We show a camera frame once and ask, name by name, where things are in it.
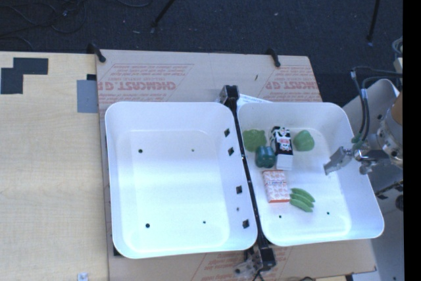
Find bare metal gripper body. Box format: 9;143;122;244
351;124;404;175

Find light green bell pepper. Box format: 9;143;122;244
292;130;316;153

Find green pea pods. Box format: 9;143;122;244
289;187;316;213

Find cow print milk carton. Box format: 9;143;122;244
270;126;295;171

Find orange and white packet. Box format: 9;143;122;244
261;170;292;204

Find white plastic tray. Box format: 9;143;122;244
236;101;385;248
104;101;259;260

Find light green lettuce leaf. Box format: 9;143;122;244
242;128;267;153

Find thin black rod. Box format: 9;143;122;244
230;101;266;251

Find white printed paper slip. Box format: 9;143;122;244
237;93;274;107

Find brown cardboard board red print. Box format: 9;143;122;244
95;49;378;281

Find black block with wires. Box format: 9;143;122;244
256;245;276;271
216;84;240;106

